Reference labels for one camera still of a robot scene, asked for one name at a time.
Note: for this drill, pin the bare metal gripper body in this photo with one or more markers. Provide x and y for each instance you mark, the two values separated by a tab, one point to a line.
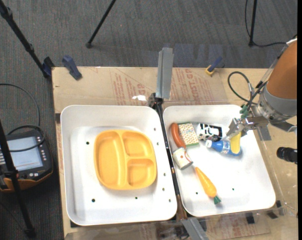
271	112

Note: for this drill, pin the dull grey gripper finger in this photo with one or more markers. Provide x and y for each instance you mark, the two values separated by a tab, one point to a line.
234	126
244	132

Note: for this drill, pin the yellow banana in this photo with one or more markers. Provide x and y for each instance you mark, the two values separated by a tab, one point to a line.
236	144

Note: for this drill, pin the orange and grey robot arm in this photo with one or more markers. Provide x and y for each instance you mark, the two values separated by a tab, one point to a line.
283	74

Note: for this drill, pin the black and white carton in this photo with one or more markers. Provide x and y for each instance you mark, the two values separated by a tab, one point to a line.
210	132

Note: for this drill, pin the blue bottle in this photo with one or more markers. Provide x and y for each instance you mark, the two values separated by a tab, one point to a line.
219	146

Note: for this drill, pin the patterned green-edged carton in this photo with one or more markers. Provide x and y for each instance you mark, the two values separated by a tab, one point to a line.
188	134

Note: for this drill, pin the white plastic tray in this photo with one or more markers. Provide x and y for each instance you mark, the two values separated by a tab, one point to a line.
241	184
80	204

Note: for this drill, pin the orange sausage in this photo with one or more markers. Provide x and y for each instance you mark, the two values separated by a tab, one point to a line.
177	135

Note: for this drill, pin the white can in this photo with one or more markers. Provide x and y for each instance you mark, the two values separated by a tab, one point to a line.
182	158

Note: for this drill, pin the orange carrot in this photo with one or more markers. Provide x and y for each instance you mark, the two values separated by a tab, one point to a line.
205	182

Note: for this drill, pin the thin black and white rod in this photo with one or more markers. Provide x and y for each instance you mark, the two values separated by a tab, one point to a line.
168	156

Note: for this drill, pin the black tripod leg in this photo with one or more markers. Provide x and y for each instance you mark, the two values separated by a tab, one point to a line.
104	17
18	35
8	164
253	16

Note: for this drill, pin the yellow divided plate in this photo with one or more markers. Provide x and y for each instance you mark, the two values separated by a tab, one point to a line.
110	156

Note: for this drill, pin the brown cardboard board, red print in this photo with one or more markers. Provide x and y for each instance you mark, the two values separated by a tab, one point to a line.
95	89

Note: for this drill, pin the black cylinder on white bracket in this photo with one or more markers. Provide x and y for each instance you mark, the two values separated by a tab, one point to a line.
287	154

